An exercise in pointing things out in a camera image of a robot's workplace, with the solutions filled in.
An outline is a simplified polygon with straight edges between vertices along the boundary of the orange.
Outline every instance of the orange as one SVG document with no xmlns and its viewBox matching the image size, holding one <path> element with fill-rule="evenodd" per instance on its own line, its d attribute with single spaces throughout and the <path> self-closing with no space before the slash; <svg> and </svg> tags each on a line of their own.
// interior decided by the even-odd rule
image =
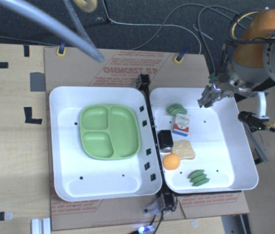
<svg viewBox="0 0 275 234">
<path fill-rule="evenodd" d="M 173 153 L 168 154 L 163 158 L 162 164 L 167 170 L 175 170 L 180 165 L 180 157 Z"/>
</svg>

